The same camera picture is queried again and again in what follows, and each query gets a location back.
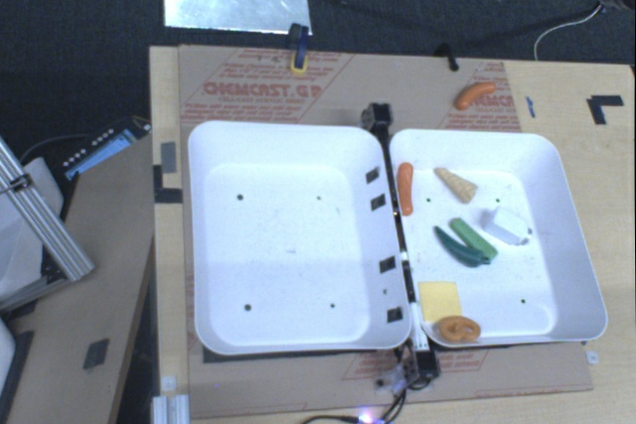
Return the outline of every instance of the small black square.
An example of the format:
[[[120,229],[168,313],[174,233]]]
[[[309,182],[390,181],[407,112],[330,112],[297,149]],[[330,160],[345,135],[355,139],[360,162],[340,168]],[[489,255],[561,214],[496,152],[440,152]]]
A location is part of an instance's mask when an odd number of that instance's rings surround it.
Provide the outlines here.
[[[380,168],[376,167],[371,172],[367,172],[367,184],[370,184],[380,176]]]
[[[387,204],[387,198],[384,195],[379,195],[371,200],[371,210],[379,209]]]
[[[396,268],[396,258],[392,256],[391,258],[385,258],[380,262],[380,273],[384,274],[388,270]]]
[[[101,365],[106,360],[106,352],[108,351],[108,343],[110,340],[96,341],[88,345],[86,358],[83,361],[84,369],[91,369],[96,365]]]
[[[404,318],[404,315],[401,312],[401,308],[393,308],[387,311],[387,323],[397,322]]]

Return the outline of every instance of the table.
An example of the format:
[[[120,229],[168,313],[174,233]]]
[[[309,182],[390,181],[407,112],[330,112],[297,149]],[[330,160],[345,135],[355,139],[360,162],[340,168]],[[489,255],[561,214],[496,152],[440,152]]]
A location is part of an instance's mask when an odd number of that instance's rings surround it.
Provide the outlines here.
[[[8,324],[33,333],[8,424],[116,422],[152,273],[150,162],[146,137],[79,176],[66,225],[95,269]]]
[[[468,62],[459,60],[460,66]],[[180,150],[178,50],[153,48],[150,64],[153,164],[161,165],[162,146],[176,144],[177,154]],[[410,404],[398,422],[629,422],[636,414],[633,72],[629,67],[585,64],[504,62],[504,67],[522,130],[547,137],[560,152],[605,299],[607,331],[587,346],[599,358],[591,367],[594,389]],[[595,124],[587,100],[607,95],[620,96],[624,105],[602,108],[606,123]],[[177,158],[173,171],[163,174],[163,187],[180,189],[181,178]],[[155,206],[159,371],[162,394],[168,396],[189,391],[182,212],[174,204]],[[291,424],[315,413],[193,422]],[[355,410],[333,413],[355,415]]]

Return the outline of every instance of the white block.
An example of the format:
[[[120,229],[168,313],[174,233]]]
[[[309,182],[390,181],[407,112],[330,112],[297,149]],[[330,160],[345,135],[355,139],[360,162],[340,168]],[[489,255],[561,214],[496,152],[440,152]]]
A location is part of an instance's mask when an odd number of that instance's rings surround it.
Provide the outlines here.
[[[488,215],[484,229],[507,244],[520,245],[528,242],[531,233],[528,224],[513,213],[498,207]]]

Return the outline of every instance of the toy sausage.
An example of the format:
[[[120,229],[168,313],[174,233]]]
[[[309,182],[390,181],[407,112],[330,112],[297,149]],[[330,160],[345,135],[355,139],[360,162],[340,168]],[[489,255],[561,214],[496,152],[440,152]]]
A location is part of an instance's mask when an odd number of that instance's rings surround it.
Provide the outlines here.
[[[402,163],[397,169],[397,193],[399,194],[399,206],[402,215],[413,213],[413,201],[410,189],[413,184],[413,165]]]
[[[455,108],[458,110],[465,110],[470,106],[477,97],[481,97],[484,94],[490,94],[497,89],[494,81],[481,81],[470,85],[462,90],[462,92],[455,99]]]
[[[481,335],[481,327],[466,317],[446,317],[437,322],[437,329],[451,343],[473,343]]]

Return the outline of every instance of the white tray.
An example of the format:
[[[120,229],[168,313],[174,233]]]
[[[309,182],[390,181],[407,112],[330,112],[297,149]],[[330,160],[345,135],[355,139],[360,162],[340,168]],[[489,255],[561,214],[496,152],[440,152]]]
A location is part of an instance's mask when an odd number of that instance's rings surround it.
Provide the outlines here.
[[[193,131],[189,154],[195,324],[207,348],[375,350],[406,339],[391,196],[370,133],[214,121]]]
[[[607,315],[565,173],[555,146],[534,134],[404,130],[391,143],[396,168],[413,164],[413,213],[402,218],[415,289],[423,281],[454,282],[462,314],[482,329],[474,344],[450,344],[432,323],[426,334],[447,347],[592,340]],[[437,167],[478,185],[462,204],[433,173]],[[533,235],[512,246],[486,233],[488,212],[504,207]],[[470,268],[441,245],[437,225],[461,217],[499,251],[490,265]]]
[[[413,164],[402,219],[415,291],[454,282],[482,335],[449,344],[406,297],[379,142],[354,127],[212,121],[189,139],[195,324],[221,354],[390,349],[412,324],[448,347],[591,340],[607,318],[555,147],[528,134],[406,130],[395,168]],[[461,204],[433,174],[479,186]],[[506,207],[534,235],[508,246],[481,228]],[[462,217],[499,250],[468,268],[441,246]]]

